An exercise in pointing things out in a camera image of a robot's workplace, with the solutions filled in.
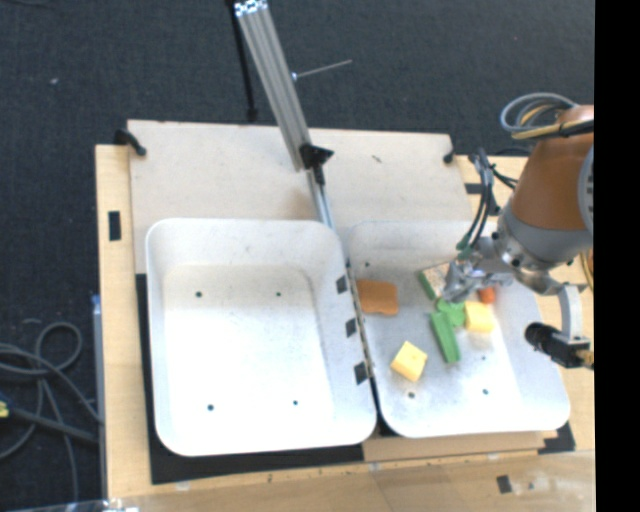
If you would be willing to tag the white plastic tray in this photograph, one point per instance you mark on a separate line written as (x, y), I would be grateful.
(465, 395)
(240, 340)

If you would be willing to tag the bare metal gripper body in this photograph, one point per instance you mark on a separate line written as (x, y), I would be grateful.
(505, 267)

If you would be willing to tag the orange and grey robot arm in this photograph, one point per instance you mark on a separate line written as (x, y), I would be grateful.
(545, 195)

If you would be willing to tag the green-edged sandwich slice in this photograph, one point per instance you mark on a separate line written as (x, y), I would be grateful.
(431, 282)

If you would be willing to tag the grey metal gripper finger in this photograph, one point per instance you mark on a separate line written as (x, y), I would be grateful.
(452, 282)
(468, 292)

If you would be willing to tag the brown bread slice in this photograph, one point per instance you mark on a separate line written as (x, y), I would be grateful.
(377, 297)

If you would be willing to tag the orange carrot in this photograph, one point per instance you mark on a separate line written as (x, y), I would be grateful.
(486, 296)

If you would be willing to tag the green bean pod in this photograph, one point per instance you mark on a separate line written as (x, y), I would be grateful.
(445, 335)

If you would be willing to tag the black cylinder on white bracket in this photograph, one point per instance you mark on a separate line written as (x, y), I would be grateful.
(555, 342)

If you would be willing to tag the thin black and white rod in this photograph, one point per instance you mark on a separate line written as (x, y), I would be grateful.
(361, 320)

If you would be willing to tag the pale wood board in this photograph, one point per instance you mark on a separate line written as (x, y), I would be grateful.
(225, 170)

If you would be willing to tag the yellow cheese block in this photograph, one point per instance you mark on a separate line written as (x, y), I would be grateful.
(409, 361)
(478, 317)

